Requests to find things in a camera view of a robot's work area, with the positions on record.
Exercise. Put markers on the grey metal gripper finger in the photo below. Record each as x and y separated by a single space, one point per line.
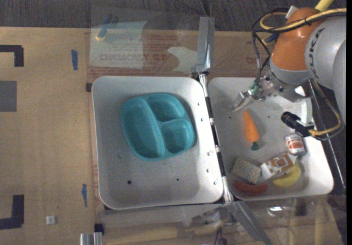
242 104
240 97

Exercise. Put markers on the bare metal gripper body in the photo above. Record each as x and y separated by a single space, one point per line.
268 88

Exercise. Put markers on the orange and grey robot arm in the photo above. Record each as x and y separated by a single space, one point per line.
291 46

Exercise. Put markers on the orange carrot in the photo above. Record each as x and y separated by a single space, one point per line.
251 128

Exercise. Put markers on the white plastic tray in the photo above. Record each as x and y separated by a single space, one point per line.
275 128
154 183

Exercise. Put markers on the small white and orange can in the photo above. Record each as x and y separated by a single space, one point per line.
295 145

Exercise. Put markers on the beige speckled bread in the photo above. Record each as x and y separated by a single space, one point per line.
246 170

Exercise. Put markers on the white and brown carton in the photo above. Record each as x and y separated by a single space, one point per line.
277 167

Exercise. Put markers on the red sausage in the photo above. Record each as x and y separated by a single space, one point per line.
250 187

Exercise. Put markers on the brown cardboard board red print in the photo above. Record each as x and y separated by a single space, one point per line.
165 54

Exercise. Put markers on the blue divided plate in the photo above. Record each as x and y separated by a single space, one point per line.
156 125

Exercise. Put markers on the yellow banana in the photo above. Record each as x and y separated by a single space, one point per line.
290 179

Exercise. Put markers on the black cylinder on white bracket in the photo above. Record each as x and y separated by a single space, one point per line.
290 119

